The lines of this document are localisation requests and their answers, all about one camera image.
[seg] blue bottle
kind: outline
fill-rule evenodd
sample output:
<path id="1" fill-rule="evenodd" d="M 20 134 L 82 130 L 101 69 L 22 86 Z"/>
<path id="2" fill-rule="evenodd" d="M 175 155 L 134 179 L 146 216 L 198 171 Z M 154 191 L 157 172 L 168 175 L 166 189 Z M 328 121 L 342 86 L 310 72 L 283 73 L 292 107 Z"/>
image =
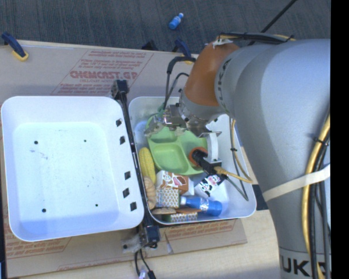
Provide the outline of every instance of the blue bottle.
<path id="1" fill-rule="evenodd" d="M 201 209 L 203 213 L 219 216 L 222 211 L 222 203 L 219 201 L 210 201 L 208 198 L 200 196 L 181 196 L 180 205 L 195 209 Z"/>
<path id="2" fill-rule="evenodd" d="M 183 13 L 179 13 L 178 16 L 175 16 L 172 21 L 170 21 L 169 23 L 169 28 L 174 30 L 177 28 L 177 26 L 181 23 L 181 19 L 184 17 L 184 14 Z"/>

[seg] corn cob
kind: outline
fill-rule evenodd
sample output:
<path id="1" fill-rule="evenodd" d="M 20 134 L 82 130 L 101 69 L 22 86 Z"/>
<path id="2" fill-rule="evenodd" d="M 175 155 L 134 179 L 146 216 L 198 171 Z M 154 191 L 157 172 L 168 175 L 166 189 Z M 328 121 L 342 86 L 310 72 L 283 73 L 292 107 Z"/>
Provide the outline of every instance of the corn cob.
<path id="1" fill-rule="evenodd" d="M 155 184 L 156 172 L 150 150 L 146 147 L 141 148 L 138 152 L 138 160 L 140 161 L 142 176 L 149 177 Z"/>

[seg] small box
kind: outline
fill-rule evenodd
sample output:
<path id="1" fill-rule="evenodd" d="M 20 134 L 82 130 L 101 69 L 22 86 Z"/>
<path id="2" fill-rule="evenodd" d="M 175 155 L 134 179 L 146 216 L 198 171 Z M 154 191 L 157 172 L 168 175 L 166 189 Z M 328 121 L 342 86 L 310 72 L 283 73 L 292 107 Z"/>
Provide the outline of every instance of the small box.
<path id="1" fill-rule="evenodd" d="M 157 208 L 179 208 L 180 207 L 180 191 L 173 188 L 157 188 L 156 189 L 156 207 Z"/>
<path id="2" fill-rule="evenodd" d="M 198 219 L 198 212 L 192 212 L 192 213 L 176 213 L 176 214 L 167 214 L 162 216 L 163 221 L 167 222 L 187 222 L 187 221 L 194 221 Z"/>
<path id="3" fill-rule="evenodd" d="M 157 188 L 175 188 L 180 191 L 180 195 L 189 190 L 190 181 L 189 177 L 174 174 L 170 171 L 161 170 L 156 174 Z"/>

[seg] cardboard box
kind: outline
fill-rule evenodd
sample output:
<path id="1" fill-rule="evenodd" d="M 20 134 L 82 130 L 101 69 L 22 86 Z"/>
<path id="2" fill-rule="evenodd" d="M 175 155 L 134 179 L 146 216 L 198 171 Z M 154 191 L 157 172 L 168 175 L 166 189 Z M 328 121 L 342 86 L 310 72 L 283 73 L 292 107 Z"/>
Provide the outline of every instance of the cardboard box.
<path id="1" fill-rule="evenodd" d="M 178 189 L 180 195 L 194 194 L 194 183 L 188 176 L 182 176 L 180 174 L 174 174 L 170 171 L 161 170 L 156 174 L 156 187 L 157 188 L 167 188 L 171 187 Z"/>
<path id="2" fill-rule="evenodd" d="M 163 215 L 162 219 L 164 221 L 172 222 L 172 223 L 194 221 L 198 219 L 198 212 L 168 214 L 168 215 Z"/>
<path id="3" fill-rule="evenodd" d="M 8 219 L 1 105 L 8 98 L 21 95 L 107 96 L 117 78 L 129 82 L 128 102 L 138 96 L 163 96 L 165 82 L 158 85 L 152 76 L 164 80 L 168 63 L 180 54 L 19 42 L 29 53 L 25 62 L 12 55 L 10 46 L 0 45 L 0 161 L 8 278 L 133 260 L 133 253 L 123 252 L 121 241 L 134 236 L 135 228 L 39 242 L 24 242 L 14 236 Z M 128 60 L 129 65 L 121 65 L 122 60 Z M 189 73 L 191 68 L 192 65 L 180 62 L 173 74 Z M 184 79 L 179 79 L 177 86 L 183 87 L 184 83 Z M 161 228 L 160 233 L 162 240 L 156 250 L 150 251 L 150 257 L 247 242 L 240 219 L 168 226 Z"/>
<path id="4" fill-rule="evenodd" d="M 157 208 L 179 208 L 180 191 L 173 188 L 157 188 L 156 190 L 156 207 Z"/>

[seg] blue object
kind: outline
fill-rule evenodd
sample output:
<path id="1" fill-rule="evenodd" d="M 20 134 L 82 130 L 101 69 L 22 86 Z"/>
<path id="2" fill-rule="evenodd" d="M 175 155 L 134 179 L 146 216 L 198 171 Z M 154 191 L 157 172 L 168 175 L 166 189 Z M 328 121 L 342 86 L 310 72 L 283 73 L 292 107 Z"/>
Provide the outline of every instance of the blue object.
<path id="1" fill-rule="evenodd" d="M 172 21 L 170 21 L 169 23 L 169 28 L 174 30 L 177 28 L 177 26 L 181 23 L 181 19 L 184 17 L 184 14 L 183 13 L 179 13 L 178 16 L 175 16 Z"/>
<path id="2" fill-rule="evenodd" d="M 181 196 L 180 204 L 194 209 L 201 209 L 203 213 L 219 216 L 222 212 L 222 203 L 219 201 L 210 201 L 200 196 Z"/>
<path id="3" fill-rule="evenodd" d="M 9 44 L 13 50 L 21 57 L 25 57 L 26 53 L 23 50 L 23 48 L 21 47 L 21 45 L 19 44 L 19 42 L 17 41 L 17 39 L 15 39 L 12 35 L 10 35 L 8 32 L 4 32 L 1 35 L 2 39 L 4 39 L 4 41 Z"/>
<path id="4" fill-rule="evenodd" d="M 180 49 L 180 51 L 182 51 L 182 53 L 184 54 L 185 57 L 191 57 L 191 52 L 190 52 L 189 48 L 187 47 L 187 45 L 185 44 L 185 42 L 181 38 L 176 39 L 174 41 L 174 44 L 176 46 L 174 47 L 172 52 L 176 52 L 178 49 Z"/>

